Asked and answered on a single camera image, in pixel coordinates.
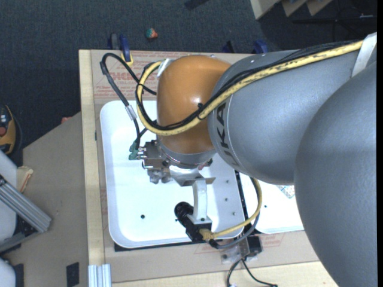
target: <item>yellow multimeter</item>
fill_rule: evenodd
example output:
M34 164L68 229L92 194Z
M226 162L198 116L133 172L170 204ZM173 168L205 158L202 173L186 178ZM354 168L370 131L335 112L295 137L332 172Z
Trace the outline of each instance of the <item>yellow multimeter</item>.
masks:
M11 154L16 144L16 122L7 105L0 104L0 150Z

